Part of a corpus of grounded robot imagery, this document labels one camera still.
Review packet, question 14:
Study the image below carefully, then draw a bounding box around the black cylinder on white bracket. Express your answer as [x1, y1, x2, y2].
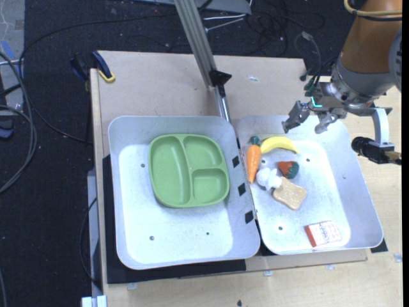
[346, 103, 403, 166]

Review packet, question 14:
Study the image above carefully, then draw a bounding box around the red toy strawberry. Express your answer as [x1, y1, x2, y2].
[277, 160, 300, 180]

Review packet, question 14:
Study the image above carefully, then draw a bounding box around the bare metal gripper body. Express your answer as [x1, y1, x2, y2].
[307, 81, 378, 118]

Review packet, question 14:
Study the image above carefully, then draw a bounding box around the thin black and white rod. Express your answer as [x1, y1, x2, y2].
[236, 136, 258, 225]

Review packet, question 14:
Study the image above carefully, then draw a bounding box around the red and white carton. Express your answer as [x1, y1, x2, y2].
[304, 220, 343, 249]

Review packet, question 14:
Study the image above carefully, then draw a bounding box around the tan toy bread slice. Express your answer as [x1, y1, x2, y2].
[272, 176, 308, 211]

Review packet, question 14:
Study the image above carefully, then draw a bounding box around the white lumpy toy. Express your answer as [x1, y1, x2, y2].
[256, 167, 284, 192]

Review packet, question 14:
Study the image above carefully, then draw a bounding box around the orange toy carrot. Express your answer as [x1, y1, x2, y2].
[245, 135, 263, 185]

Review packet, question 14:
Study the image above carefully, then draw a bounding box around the yellow banana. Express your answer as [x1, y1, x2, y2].
[259, 136, 301, 155]

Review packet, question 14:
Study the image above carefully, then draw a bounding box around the brown cardboard board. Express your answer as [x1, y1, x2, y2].
[95, 50, 368, 273]

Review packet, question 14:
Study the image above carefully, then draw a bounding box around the green divided plate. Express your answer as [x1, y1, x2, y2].
[147, 133, 231, 209]

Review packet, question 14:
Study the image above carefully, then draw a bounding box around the white plastic tray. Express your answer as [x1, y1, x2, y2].
[107, 114, 261, 271]
[236, 114, 385, 256]

